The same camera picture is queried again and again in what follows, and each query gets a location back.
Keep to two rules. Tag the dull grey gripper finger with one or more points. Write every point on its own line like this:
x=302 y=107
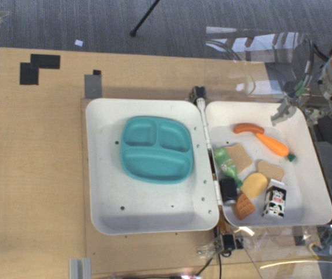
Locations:
x=291 y=111
x=278 y=115

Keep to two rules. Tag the orange carrot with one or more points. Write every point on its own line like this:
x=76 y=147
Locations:
x=273 y=145

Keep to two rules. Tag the orange sausage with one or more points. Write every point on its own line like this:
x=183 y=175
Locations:
x=248 y=128

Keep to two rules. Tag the brown bread slice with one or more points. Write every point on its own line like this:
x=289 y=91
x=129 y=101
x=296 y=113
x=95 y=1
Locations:
x=238 y=157
x=271 y=171

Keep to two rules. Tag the white plastic tray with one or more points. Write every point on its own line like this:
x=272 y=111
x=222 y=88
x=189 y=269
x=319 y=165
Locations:
x=110 y=167
x=308 y=167

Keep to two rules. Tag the green plastic bottle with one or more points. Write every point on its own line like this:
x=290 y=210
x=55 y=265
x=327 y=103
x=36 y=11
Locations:
x=225 y=163

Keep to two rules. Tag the yellow oval toy food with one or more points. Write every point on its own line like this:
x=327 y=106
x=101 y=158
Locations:
x=254 y=185

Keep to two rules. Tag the thin black and white rod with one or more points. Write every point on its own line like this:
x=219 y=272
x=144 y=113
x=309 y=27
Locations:
x=206 y=132

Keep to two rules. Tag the cow print milk carton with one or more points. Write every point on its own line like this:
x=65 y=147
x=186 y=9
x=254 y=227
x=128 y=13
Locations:
x=275 y=200

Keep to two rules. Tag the black can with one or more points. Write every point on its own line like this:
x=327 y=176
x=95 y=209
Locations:
x=228 y=189

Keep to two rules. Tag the orange waffle biscuit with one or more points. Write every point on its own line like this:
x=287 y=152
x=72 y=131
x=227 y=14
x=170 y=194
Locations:
x=243 y=206

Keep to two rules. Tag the teal divided plate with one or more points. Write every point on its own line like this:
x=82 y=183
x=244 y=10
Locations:
x=157 y=161

